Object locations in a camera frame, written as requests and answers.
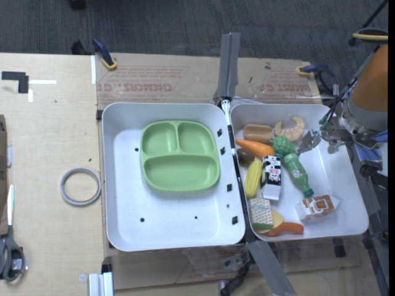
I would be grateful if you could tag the beige toy croissant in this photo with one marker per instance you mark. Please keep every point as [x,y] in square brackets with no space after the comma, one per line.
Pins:
[291,132]

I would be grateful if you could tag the patterned toy sandwich packet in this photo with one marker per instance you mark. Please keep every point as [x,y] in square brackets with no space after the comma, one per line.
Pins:
[260,213]

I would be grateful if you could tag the yellow toy corn cob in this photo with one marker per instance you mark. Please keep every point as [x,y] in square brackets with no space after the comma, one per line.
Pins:
[253,179]

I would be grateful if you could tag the brown round toy food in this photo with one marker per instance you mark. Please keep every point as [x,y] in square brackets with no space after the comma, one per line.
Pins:
[244,154]

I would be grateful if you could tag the white tape roll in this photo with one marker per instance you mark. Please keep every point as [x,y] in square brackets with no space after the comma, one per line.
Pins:
[64,193]

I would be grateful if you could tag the white cow print carton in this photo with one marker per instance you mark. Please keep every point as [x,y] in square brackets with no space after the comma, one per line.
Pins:
[272,177]

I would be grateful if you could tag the orange and white carton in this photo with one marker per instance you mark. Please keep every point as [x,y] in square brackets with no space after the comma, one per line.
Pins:
[318,208]

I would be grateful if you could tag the orange toy sausage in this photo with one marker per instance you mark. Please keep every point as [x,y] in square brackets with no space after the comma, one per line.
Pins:
[287,228]

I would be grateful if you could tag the green plastic bottle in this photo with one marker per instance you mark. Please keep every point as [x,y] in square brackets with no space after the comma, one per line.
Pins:
[297,173]

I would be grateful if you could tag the black cylinder on white bracket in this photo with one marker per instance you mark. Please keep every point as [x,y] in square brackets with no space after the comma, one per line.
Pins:
[368,170]

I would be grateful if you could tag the orange toy carrot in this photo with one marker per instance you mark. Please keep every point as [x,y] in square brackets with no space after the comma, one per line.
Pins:
[256,147]

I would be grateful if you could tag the tan toy bread bun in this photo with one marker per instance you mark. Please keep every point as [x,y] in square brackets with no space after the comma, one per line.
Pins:
[257,133]

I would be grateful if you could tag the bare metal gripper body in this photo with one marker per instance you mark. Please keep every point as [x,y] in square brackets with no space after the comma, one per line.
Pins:
[338,136]

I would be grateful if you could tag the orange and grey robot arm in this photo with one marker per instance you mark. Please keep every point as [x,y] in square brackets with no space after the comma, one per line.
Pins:
[370,85]

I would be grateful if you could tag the yellow toy cheese slice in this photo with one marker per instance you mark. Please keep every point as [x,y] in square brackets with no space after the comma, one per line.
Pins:
[277,217]

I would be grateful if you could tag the brown cardboard board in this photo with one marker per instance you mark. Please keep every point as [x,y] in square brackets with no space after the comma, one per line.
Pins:
[139,72]

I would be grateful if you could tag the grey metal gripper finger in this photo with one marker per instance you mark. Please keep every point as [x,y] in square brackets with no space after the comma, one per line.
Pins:
[313,142]
[305,140]

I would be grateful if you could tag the white plastic tray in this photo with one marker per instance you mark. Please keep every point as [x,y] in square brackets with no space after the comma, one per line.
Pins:
[333,193]
[172,224]

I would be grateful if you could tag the green toy broccoli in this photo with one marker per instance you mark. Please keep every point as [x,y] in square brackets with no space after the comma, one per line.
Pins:
[282,146]

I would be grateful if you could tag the green divided plate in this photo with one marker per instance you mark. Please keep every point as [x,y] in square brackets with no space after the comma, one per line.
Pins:
[180,171]

